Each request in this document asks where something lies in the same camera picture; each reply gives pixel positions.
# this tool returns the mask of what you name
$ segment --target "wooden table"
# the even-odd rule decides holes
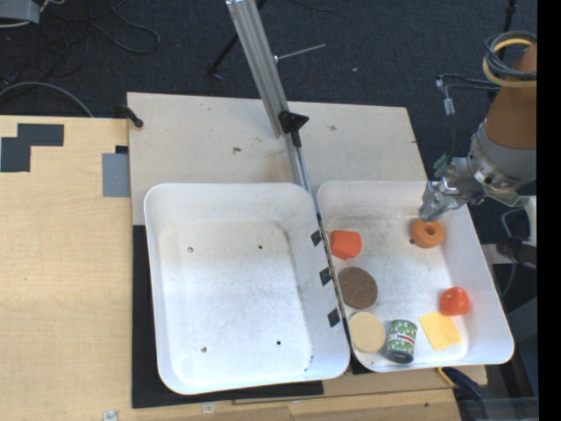
[[[161,102],[161,98],[166,99],[166,109],[154,112],[153,102]],[[177,110],[185,108],[185,104],[199,105],[204,111],[212,112],[217,107],[225,108],[226,103],[230,106],[236,103],[206,97],[161,98],[152,100],[147,95],[136,95],[130,97],[129,105],[148,127],[163,119],[172,107]],[[251,108],[251,113],[259,107],[246,100],[239,103],[240,107]],[[333,112],[329,110],[335,110],[335,105],[324,106],[295,103],[291,107],[293,111],[307,115],[312,111],[312,116],[322,117],[320,125],[302,128],[302,141],[308,147],[305,151],[310,180],[315,189],[325,179],[318,164],[326,161],[316,152],[328,151],[321,147],[316,132],[340,137],[351,135],[344,124],[338,125],[330,118]],[[372,121],[377,124],[376,136],[364,140],[377,152],[371,159],[378,161],[380,157],[376,154],[391,150],[396,142],[402,143],[401,154],[414,158],[414,164],[394,168],[392,177],[424,179],[407,112],[400,108],[358,109],[368,117],[379,115]],[[192,120],[196,118],[196,112],[188,115]],[[116,146],[130,145],[129,131],[137,128],[131,128],[131,123],[123,119],[1,116],[0,138],[17,137],[18,124],[64,125],[64,145],[31,146],[29,172],[0,173],[3,419],[99,421],[103,416],[153,421],[461,419],[451,388],[434,369],[389,374],[347,373],[324,382],[322,396],[307,396],[298,401],[221,401],[133,409],[131,226],[134,201],[139,198],[135,195],[138,179],[149,174],[135,175],[138,170],[132,161],[131,178],[135,182],[136,176],[137,185],[133,185],[131,197],[104,196],[103,155],[115,153]],[[397,132],[407,137],[404,139],[400,134],[392,143],[390,138]],[[132,159],[138,155],[134,151],[138,145],[139,142],[131,143]],[[235,155],[232,147],[228,146],[227,162]],[[241,153],[251,149],[249,144],[238,147]],[[336,177],[340,173],[335,165],[331,170]],[[380,172],[373,171],[373,174],[379,176],[372,179],[383,179]],[[486,383],[484,367],[462,370],[476,382]]]

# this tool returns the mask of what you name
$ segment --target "wooden tabletop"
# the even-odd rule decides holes
[[[133,409],[131,198],[103,191],[103,156],[129,145],[129,123],[0,117],[3,139],[64,126],[63,146],[31,145],[29,171],[0,173],[3,419],[461,419],[434,369],[345,374],[298,401]],[[463,370],[486,382],[484,367]]]

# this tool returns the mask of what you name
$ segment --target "orange-red object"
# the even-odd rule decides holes
[[[440,311],[449,317],[470,311],[470,298],[461,287],[450,287],[440,296]]]
[[[421,248],[432,248],[444,241],[444,228],[437,221],[424,222],[419,218],[413,223],[411,236]]]
[[[347,260],[359,255],[362,239],[355,231],[332,231],[330,235],[331,253],[339,259]]]

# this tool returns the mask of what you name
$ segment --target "brown disc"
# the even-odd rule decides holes
[[[378,285],[368,272],[358,267],[345,268],[337,277],[341,297],[355,309],[371,306],[378,297]]]

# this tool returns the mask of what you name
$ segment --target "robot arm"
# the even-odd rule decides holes
[[[492,54],[513,43],[529,47],[507,79],[493,75],[484,60],[487,78],[501,89],[473,135],[467,157],[453,158],[441,181],[427,182],[418,210],[424,221],[437,220],[466,203],[480,204],[486,197],[509,207],[522,207],[529,201],[517,191],[536,179],[537,41],[531,36],[505,40],[508,35],[495,40]]]

